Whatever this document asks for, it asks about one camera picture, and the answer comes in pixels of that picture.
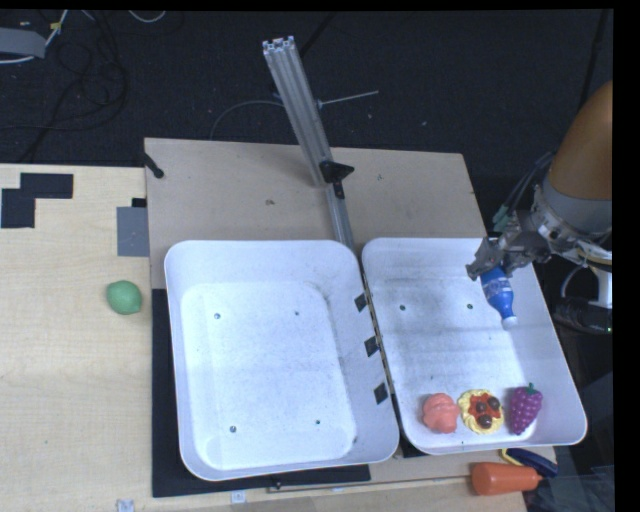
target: metal rod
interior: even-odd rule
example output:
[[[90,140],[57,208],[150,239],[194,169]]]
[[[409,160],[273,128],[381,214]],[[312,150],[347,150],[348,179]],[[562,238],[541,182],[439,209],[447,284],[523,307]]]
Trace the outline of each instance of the metal rod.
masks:
[[[335,100],[329,101],[318,100],[318,108],[321,109],[325,105],[331,105],[332,103],[338,103],[339,101],[357,100],[358,98],[364,98],[365,96],[373,96],[374,94],[378,94],[379,92],[380,91],[363,92],[362,94],[354,94],[353,96],[346,96],[344,98],[337,98]]]
[[[335,195],[324,181],[320,163],[333,161],[318,107],[313,101],[307,76],[292,36],[262,43],[262,49],[293,131],[302,148],[316,186],[325,187],[336,239],[353,250],[353,234],[344,198]]]

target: green ball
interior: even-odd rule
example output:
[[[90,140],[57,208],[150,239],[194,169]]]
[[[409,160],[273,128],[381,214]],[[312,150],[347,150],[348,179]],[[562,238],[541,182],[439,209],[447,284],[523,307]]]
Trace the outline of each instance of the green ball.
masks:
[[[131,315],[140,311],[142,294],[131,281],[116,281],[107,286],[107,301],[116,313]]]

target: blue bottle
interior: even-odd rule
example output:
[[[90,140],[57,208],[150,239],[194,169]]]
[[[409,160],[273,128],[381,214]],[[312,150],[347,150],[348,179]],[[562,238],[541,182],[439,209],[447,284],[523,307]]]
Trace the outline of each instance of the blue bottle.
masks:
[[[497,266],[480,275],[482,291],[487,302],[500,313],[502,327],[509,330],[518,325],[518,318],[513,314],[513,289],[502,267]]]

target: tabletop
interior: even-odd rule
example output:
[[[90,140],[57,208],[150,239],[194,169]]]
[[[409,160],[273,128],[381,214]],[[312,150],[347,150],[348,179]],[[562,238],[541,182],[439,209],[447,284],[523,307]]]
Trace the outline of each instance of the tabletop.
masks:
[[[147,139],[146,151],[163,179],[143,168],[0,165],[3,191],[27,190],[25,175],[72,176],[71,197],[35,191],[16,206],[2,194],[0,496],[8,510],[526,510],[519,493],[473,492],[471,465],[501,461],[494,451],[398,452],[372,464],[364,483],[154,498],[151,293],[164,287],[168,247],[202,236],[332,233],[295,146]],[[358,251],[376,236],[484,236],[461,155],[336,148],[334,156],[356,168],[344,185]],[[147,203],[149,255],[119,255],[117,211],[136,200]],[[199,204],[207,215],[194,214]],[[13,226],[15,211],[31,206],[33,225]],[[140,288],[139,313],[110,309],[105,290],[117,280]],[[554,456],[551,447],[538,451]]]

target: black floor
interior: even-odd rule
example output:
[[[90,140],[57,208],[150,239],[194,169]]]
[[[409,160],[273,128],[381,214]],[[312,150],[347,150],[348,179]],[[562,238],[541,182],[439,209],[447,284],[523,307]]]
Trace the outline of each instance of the black floor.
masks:
[[[1,9],[0,28],[47,37],[61,14]],[[274,100],[262,42],[289,35],[317,99],[378,91],[322,108],[331,146],[461,153],[488,230],[613,77],[613,9],[169,11],[154,23],[76,10],[44,59],[0,55],[0,162],[142,166],[145,137],[297,144],[284,110],[256,103]],[[521,208],[531,200],[529,190]],[[552,260],[541,272],[553,306],[567,267]],[[613,464],[602,411],[603,401],[612,410],[612,336],[557,331],[596,418],[571,447],[576,472],[590,475]]]

